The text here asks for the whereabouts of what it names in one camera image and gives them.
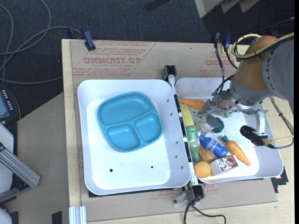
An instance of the toy carrot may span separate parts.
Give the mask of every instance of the toy carrot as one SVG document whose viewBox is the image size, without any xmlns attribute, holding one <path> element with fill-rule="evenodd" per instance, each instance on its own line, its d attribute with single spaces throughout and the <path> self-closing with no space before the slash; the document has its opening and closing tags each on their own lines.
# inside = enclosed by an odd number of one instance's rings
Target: toy carrot
<svg viewBox="0 0 299 224">
<path fill-rule="evenodd" d="M 223 141 L 227 142 L 226 143 L 226 148 L 233 154 L 235 155 L 239 160 L 241 160 L 243 163 L 246 165 L 250 166 L 251 163 L 249 159 L 247 158 L 246 154 L 244 151 L 240 148 L 240 146 L 233 140 L 228 140 L 227 136 L 224 136 L 222 138 Z"/>
<path fill-rule="evenodd" d="M 201 99 L 178 99 L 179 102 L 181 102 L 182 104 L 187 105 L 190 108 L 194 108 L 197 110 L 202 110 L 202 107 L 205 105 L 205 101 L 201 100 Z"/>
</svg>

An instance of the green bottle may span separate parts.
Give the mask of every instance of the green bottle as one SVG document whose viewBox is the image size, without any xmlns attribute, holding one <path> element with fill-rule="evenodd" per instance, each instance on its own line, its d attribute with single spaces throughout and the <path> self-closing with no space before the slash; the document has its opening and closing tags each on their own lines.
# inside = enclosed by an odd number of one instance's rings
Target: green bottle
<svg viewBox="0 0 299 224">
<path fill-rule="evenodd" d="M 199 162 L 200 157 L 198 151 L 200 149 L 200 143 L 198 138 L 198 128 L 196 125 L 186 127 L 188 144 L 191 152 L 193 162 Z"/>
</svg>

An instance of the white tray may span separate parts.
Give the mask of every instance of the white tray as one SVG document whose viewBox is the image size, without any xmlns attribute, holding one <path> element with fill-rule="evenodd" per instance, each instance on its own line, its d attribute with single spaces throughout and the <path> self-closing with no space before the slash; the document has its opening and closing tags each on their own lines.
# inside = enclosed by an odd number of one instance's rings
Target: white tray
<svg viewBox="0 0 299 224">
<path fill-rule="evenodd" d="M 221 83 L 220 78 L 182 78 L 176 82 L 178 98 L 199 98 L 204 101 L 212 99 L 212 92 Z M 229 82 L 225 83 L 224 90 L 229 88 Z M 261 104 L 253 107 L 255 110 L 263 110 Z M 194 122 L 199 121 L 198 110 L 190 109 Z M 254 129 L 259 122 L 255 115 L 247 115 L 243 112 L 235 112 L 229 118 L 223 118 L 220 113 L 213 113 L 215 117 L 219 117 L 224 123 L 224 129 L 221 133 L 209 132 L 206 136 L 211 137 L 225 146 L 221 138 L 226 135 L 228 139 L 236 141 L 251 162 L 251 166 L 238 161 L 239 167 L 229 172 L 201 178 L 205 183 L 228 182 L 247 179 L 258 179 L 279 176 L 283 171 L 283 163 L 276 149 L 270 149 L 265 146 L 256 146 L 249 139 L 243 137 L 240 128 L 243 125 L 253 127 Z M 268 120 L 265 117 L 265 133 L 269 139 L 274 139 Z"/>
<path fill-rule="evenodd" d="M 154 143 L 118 152 L 97 119 L 99 105 L 112 97 L 141 92 L 154 104 L 164 132 Z M 182 187 L 190 180 L 178 112 L 170 85 L 162 80 L 87 80 L 78 87 L 85 183 L 97 195 Z"/>
</svg>

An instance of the wooden table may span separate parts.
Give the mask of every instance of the wooden table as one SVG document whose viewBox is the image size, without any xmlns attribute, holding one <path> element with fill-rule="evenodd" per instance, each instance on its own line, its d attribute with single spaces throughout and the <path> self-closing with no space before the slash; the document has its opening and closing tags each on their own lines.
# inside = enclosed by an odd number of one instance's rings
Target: wooden table
<svg viewBox="0 0 299 224">
<path fill-rule="evenodd" d="M 64 73 L 64 104 L 66 123 L 66 145 L 67 164 L 69 182 L 69 205 L 70 207 L 82 206 L 79 184 L 77 131 L 74 110 L 74 91 L 71 64 L 71 41 L 62 40 L 63 53 L 63 73 Z M 283 109 L 284 115 L 293 123 L 293 115 L 286 101 L 277 99 L 277 104 Z M 267 118 L 275 138 L 289 136 L 288 130 L 281 118 L 271 106 L 268 99 L 264 101 L 265 109 L 269 109 Z M 227 223 L 252 224 L 252 223 L 272 223 L 291 224 L 295 223 L 294 213 L 294 148 L 280 150 L 280 154 L 288 176 L 288 183 L 279 186 L 277 193 L 278 201 L 275 203 L 254 204 L 237 207 L 226 207 L 221 209 L 206 210 L 209 215 L 223 214 L 227 218 Z M 144 217 L 133 217 L 125 219 L 115 219 L 92 222 L 93 224 L 142 224 L 142 223 L 183 223 L 183 213 L 171 213 L 163 215 L 152 215 Z M 187 216 L 187 223 L 223 223 L 223 218 L 203 217 L 195 211 L 191 211 Z"/>
</svg>

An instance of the orange fruit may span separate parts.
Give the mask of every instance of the orange fruit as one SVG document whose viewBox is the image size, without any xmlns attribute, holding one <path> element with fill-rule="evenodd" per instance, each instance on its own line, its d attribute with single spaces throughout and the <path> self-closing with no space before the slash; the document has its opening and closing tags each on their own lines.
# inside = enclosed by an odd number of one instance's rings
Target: orange fruit
<svg viewBox="0 0 299 224">
<path fill-rule="evenodd" d="M 194 164 L 194 172 L 198 178 L 205 178 L 211 175 L 210 164 L 206 161 L 199 161 Z"/>
</svg>

